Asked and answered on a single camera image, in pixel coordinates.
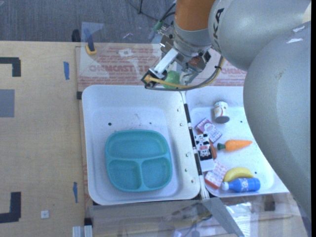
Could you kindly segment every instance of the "blue bottle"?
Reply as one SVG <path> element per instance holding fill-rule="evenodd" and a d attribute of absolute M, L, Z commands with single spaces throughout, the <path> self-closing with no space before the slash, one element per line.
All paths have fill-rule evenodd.
<path fill-rule="evenodd" d="M 260 189 L 258 178 L 237 178 L 231 182 L 222 182 L 222 190 L 234 190 L 236 192 L 256 192 Z"/>

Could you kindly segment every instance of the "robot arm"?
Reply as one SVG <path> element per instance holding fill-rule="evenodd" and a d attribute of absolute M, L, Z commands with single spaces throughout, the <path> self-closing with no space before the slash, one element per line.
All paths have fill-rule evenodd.
<path fill-rule="evenodd" d="M 210 48 L 247 71 L 250 129 L 311 220 L 311 0 L 177 0 L 174 26 L 161 34 L 162 59 L 143 77 L 146 87 L 176 62 L 185 90 Z"/>

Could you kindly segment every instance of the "banana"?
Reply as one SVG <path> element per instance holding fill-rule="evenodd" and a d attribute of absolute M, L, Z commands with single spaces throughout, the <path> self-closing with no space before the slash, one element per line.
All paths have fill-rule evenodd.
<path fill-rule="evenodd" d="M 248 168 L 245 167 L 235 167 L 228 170 L 224 176 L 223 182 L 231 182 L 236 178 L 252 178 L 253 174 Z"/>

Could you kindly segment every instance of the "teal divided plate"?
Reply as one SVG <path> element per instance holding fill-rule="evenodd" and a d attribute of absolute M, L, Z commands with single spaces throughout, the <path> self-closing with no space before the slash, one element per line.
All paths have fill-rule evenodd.
<path fill-rule="evenodd" d="M 105 161 L 110 182 L 125 192 L 153 191 L 172 177 L 168 143 L 152 130 L 124 130 L 109 136 Z"/>

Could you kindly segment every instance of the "white bottle cap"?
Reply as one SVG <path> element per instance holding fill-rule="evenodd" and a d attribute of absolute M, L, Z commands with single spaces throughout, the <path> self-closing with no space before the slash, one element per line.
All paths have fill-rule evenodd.
<path fill-rule="evenodd" d="M 221 188 L 223 191 L 228 191 L 229 190 L 228 182 L 222 182 Z"/>

